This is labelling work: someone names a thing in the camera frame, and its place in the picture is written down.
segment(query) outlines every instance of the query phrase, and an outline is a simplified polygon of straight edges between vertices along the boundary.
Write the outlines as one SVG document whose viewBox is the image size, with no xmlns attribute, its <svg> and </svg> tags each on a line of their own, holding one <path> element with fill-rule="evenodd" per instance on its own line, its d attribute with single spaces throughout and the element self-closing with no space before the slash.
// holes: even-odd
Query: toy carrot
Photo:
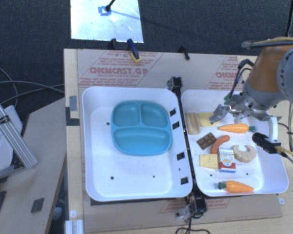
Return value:
<svg viewBox="0 0 293 234">
<path fill-rule="evenodd" d="M 247 131 L 255 132 L 255 127 L 249 127 L 245 123 L 237 123 L 237 124 L 229 124 L 218 127 L 219 130 L 237 133 L 237 134 L 243 134 Z"/>
<path fill-rule="evenodd" d="M 233 180 L 228 180 L 223 183 L 219 182 L 218 189 L 221 190 L 223 188 L 226 188 L 226 190 L 230 193 L 245 193 L 254 190 L 251 186 Z"/>
</svg>

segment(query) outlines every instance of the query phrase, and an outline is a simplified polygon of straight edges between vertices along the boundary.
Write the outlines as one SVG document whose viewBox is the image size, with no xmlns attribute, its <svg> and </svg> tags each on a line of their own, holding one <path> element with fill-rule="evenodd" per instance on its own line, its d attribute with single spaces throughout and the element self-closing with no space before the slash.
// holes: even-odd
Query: yellow cable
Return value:
<svg viewBox="0 0 293 234">
<path fill-rule="evenodd" d="M 280 153 L 288 153 L 288 154 L 293 155 L 293 153 L 292 153 L 291 151 L 289 151 L 289 150 L 283 148 L 282 146 L 276 146 L 275 148 L 276 148 L 276 149 L 278 150 L 278 152 L 280 152 Z"/>
<path fill-rule="evenodd" d="M 293 119 L 293 108 L 292 108 L 292 112 L 291 112 L 291 116 L 290 116 L 290 129 L 292 129 L 292 119 Z"/>
</svg>

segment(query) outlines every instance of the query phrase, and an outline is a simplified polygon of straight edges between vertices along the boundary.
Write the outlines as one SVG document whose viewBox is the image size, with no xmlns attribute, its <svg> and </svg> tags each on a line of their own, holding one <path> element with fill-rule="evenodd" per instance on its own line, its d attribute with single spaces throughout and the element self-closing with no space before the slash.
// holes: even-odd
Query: brown chocolate bar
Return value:
<svg viewBox="0 0 293 234">
<path fill-rule="evenodd" d="M 206 134 L 204 137 L 200 138 L 196 143 L 204 150 L 216 141 L 215 136 L 212 133 Z"/>
</svg>

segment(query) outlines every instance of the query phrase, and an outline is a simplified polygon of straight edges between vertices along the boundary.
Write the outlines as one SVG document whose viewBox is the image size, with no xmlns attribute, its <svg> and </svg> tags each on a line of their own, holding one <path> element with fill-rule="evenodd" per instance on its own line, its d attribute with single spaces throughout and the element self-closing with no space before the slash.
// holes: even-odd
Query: black floor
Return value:
<svg viewBox="0 0 293 234">
<path fill-rule="evenodd" d="M 139 50 L 176 52 L 184 45 L 190 53 L 233 55 L 259 53 L 242 49 L 245 40 L 285 35 L 291 4 L 291 0 L 138 1 L 144 37 L 144 43 L 137 44 Z M 63 84 L 64 48 L 106 49 L 107 42 L 70 38 L 70 0 L 0 0 L 0 67 L 11 79 Z M 0 71 L 0 81 L 4 80 Z M 17 84 L 17 88 L 24 93 L 38 87 Z M 0 84 L 0 102 L 14 95 L 11 84 Z M 16 109 L 25 122 L 29 113 L 62 97 L 51 90 L 39 91 L 20 97 Z"/>
</svg>

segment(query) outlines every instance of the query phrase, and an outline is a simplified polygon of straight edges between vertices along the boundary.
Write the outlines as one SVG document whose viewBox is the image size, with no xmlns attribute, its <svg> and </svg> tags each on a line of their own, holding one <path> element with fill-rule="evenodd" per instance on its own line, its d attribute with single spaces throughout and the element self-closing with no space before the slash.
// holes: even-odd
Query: small box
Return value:
<svg viewBox="0 0 293 234">
<path fill-rule="evenodd" d="M 236 172 L 233 149 L 219 148 L 218 168 L 220 172 Z"/>
</svg>

